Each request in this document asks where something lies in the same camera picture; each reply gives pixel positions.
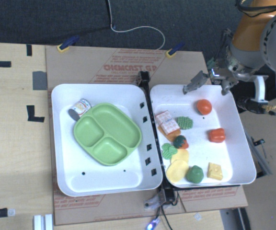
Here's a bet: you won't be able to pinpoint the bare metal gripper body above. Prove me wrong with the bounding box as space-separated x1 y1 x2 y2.
209 56 252 85

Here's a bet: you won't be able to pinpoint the orange tomato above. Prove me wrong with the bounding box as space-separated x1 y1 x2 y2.
196 99 213 116

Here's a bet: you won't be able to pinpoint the green textured grapes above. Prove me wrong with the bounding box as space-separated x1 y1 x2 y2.
175 116 194 130

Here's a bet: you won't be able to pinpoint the orange bell pepper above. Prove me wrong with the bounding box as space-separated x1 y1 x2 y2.
208 128 226 144

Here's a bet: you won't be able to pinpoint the white and orange carton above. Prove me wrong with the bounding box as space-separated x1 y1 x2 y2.
155 110 181 136

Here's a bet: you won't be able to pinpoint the orange flat biscuit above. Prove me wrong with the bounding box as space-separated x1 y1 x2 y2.
157 125 182 142

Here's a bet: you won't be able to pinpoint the red strawberry with green top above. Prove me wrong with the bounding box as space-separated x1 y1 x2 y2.
172 135 190 150

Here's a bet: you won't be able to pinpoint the thin black rod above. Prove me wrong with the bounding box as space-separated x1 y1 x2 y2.
143 84 168 189

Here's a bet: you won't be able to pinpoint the white plastic tray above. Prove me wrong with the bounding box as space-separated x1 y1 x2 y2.
51 83 164 197
149 84 257 189

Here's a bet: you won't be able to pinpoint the yellow round slice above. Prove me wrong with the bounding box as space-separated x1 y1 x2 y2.
171 148 190 165
165 159 190 184

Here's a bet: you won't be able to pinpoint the green ribbed leaf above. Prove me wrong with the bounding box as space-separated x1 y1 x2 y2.
161 142 179 161

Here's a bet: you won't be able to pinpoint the yellow cheese wedge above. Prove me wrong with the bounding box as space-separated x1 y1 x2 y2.
207 162 224 181

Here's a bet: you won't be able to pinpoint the green bell pepper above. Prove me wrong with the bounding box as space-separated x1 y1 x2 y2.
185 165 205 184

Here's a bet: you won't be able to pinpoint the green divided plate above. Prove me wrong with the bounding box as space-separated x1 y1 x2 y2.
73 103 143 167

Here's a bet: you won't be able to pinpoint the brown cardboard board red print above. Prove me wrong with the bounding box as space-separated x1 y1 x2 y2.
45 46 249 226

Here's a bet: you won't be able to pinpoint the small white printed can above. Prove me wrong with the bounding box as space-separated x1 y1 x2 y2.
68 98 92 122

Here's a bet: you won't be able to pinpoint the black cylinder on white bracket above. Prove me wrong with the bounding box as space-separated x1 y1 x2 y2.
236 75 270 115

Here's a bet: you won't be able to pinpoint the black block with thin wires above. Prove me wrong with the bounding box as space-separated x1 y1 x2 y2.
158 185 177 205
137 71 151 88

